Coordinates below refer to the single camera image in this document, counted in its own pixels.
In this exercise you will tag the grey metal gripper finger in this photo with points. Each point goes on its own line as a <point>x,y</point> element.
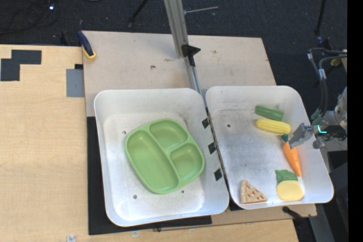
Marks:
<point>297,142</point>
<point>304,129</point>

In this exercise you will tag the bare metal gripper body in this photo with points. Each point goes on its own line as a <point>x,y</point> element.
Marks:
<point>333,132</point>

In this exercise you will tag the orange toy carrot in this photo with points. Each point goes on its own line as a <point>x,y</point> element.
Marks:
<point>293,158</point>

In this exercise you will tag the yellow toy corn cob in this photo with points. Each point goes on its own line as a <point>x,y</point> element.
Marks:
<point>272,126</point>

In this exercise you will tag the green toy celery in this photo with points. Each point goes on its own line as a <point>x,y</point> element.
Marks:
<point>269,112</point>

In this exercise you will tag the yellow toy pineapple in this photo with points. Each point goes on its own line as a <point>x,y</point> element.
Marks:
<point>290,190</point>

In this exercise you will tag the white plastic tray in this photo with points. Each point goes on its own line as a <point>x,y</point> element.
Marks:
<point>246,156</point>
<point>119,207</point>

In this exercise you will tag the thin black and white rod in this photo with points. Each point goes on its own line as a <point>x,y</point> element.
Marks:
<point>195,79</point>

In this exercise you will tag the green divided plate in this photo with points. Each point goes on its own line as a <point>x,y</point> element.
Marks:
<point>158,158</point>

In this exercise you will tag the pale wooden board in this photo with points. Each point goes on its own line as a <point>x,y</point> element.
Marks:
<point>136,65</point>

